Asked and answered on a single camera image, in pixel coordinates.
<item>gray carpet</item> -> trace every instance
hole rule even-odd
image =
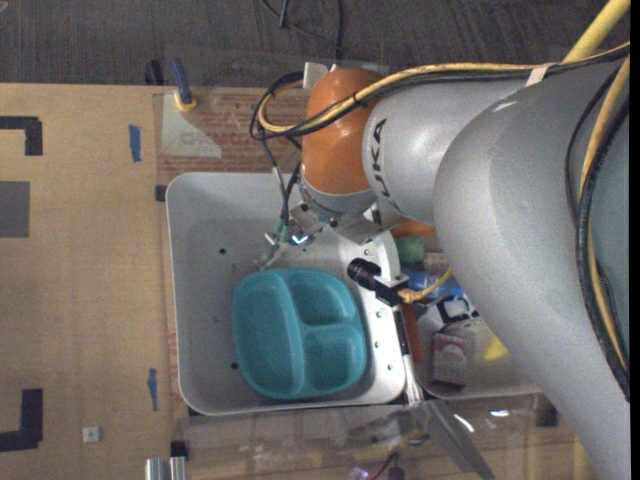
[[[5,82],[142,84],[151,59],[180,55],[194,83],[250,83],[336,56],[335,0],[291,0],[290,20],[324,39],[279,29],[259,0],[1,1],[9,3],[0,14]],[[558,60],[607,0],[340,1],[338,56],[396,70]],[[629,34],[627,17],[606,46]]]

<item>gray square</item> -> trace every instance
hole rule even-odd
[[[0,238],[29,238],[28,181],[0,181]]]

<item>teal bowl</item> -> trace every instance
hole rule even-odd
[[[282,269],[243,279],[231,301],[240,371],[252,389],[282,400],[316,398],[352,386],[367,350],[349,289],[328,272]]]

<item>green object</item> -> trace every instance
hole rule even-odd
[[[405,265],[422,263],[424,260],[424,244],[424,237],[421,235],[398,238],[396,240],[396,249],[398,249],[400,263]]]
[[[324,271],[257,272],[231,302],[238,365],[254,391],[296,400],[342,391],[367,364],[360,313],[351,292]]]

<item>small white square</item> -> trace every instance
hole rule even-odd
[[[82,442],[97,443],[100,441],[100,427],[84,427],[82,429]]]

